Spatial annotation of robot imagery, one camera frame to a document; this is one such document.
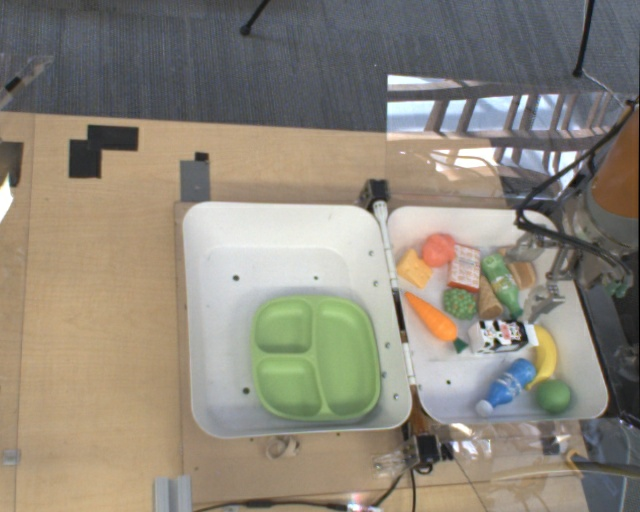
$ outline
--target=gray carpet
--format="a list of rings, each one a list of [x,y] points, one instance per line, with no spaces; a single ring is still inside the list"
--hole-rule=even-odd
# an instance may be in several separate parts
[[[0,0],[0,52],[54,64],[12,110],[385,130],[388,73],[558,88],[582,0]],[[585,68],[637,92],[640,2],[596,3]]]

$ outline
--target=metal stand leg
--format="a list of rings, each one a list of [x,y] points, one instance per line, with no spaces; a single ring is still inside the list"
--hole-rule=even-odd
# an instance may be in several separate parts
[[[578,54],[578,62],[576,69],[573,70],[573,76],[582,76],[582,64],[584,62],[584,54],[587,51],[587,41],[589,40],[589,31],[591,30],[591,18],[593,16],[593,7],[596,4],[596,0],[589,0],[587,4],[587,12],[584,18],[584,25],[582,26],[582,41],[580,42],[580,53]]]
[[[248,36],[249,34],[251,34],[251,27],[253,26],[255,21],[260,17],[260,14],[262,13],[262,11],[264,11],[265,7],[270,1],[271,0],[262,0],[258,8],[251,15],[251,18],[249,18],[249,21],[247,21],[244,25],[240,27],[240,33],[243,36]]]

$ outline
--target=green toy bottle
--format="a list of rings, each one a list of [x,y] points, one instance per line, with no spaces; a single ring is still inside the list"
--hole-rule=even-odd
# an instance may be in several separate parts
[[[513,276],[509,272],[502,255],[494,253],[486,256],[482,259],[481,267],[482,273],[491,283],[491,288],[493,288],[496,297],[509,308],[512,317],[518,318],[522,315],[522,308],[518,302],[520,290],[513,280]]]

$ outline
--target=water bottle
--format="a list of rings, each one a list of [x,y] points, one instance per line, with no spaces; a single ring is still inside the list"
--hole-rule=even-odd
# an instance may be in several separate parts
[[[518,302],[520,290],[507,265],[505,265],[502,255],[494,253],[483,258],[481,266],[482,273],[491,283],[491,288],[493,288],[496,297],[509,308],[513,318],[515,319],[522,315],[522,308]]]
[[[522,389],[536,376],[536,367],[526,359],[516,359],[509,369],[489,387],[484,400],[476,404],[476,412],[483,417],[490,416],[493,409],[508,404],[520,394]]]

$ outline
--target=orange toy ball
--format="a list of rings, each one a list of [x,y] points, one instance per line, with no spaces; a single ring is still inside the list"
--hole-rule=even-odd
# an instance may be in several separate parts
[[[430,267],[441,267],[456,257],[456,242],[451,235],[430,235],[422,246],[422,259]]]

